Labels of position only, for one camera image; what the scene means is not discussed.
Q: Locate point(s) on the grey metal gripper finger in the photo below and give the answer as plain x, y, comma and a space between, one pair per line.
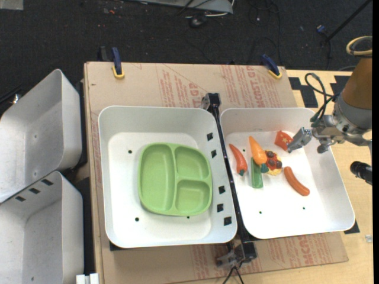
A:
323, 147
301, 139

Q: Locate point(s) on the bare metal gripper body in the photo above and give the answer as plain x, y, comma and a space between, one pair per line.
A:
328, 129

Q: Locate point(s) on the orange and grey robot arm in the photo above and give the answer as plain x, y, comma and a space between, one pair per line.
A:
359, 84

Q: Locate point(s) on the red piece with yellow star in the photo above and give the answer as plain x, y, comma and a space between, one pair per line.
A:
281, 140

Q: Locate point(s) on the yellow tart with red topping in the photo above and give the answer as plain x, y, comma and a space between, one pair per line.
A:
274, 163

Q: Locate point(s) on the orange sausage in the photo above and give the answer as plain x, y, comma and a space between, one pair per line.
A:
296, 182

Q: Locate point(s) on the orange carrot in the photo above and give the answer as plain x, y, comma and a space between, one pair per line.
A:
257, 152

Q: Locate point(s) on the green stick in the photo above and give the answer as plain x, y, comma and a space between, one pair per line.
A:
257, 179

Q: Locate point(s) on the red chili pepper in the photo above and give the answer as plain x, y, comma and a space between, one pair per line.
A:
240, 160

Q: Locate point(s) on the thin black rod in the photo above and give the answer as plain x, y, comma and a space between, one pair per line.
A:
231, 179

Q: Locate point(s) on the white plastic tray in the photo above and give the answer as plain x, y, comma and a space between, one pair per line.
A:
281, 217
124, 217

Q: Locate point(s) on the brown cardboard board, red print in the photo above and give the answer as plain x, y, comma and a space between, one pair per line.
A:
183, 81

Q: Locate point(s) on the green divided plate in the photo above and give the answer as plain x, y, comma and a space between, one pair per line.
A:
158, 179

